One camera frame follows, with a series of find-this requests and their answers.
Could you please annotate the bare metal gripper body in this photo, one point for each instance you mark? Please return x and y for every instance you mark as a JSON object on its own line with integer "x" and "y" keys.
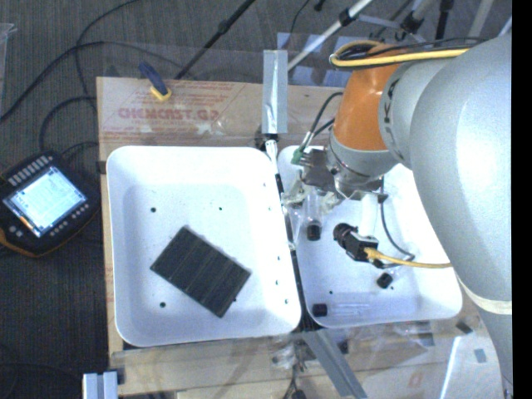
{"x": 318, "y": 168}

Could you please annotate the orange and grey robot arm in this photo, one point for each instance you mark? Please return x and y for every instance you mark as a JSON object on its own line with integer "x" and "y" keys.
{"x": 457, "y": 160}

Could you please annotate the clear bottle with black cap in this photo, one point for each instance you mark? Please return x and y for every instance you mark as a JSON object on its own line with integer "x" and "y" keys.
{"x": 320, "y": 309}
{"x": 313, "y": 230}
{"x": 384, "y": 280}

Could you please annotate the white plastic tray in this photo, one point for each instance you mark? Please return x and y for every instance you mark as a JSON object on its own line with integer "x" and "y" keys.
{"x": 357, "y": 297}
{"x": 199, "y": 181}

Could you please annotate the brown cardboard board red print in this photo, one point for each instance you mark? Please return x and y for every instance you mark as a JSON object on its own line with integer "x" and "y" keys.
{"x": 174, "y": 110}

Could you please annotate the black ribbed flat panel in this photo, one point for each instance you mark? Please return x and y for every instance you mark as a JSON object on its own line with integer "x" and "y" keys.
{"x": 200, "y": 270}

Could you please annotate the black cylinder on white bracket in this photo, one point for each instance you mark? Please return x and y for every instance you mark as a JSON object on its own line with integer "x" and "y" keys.
{"x": 353, "y": 241}

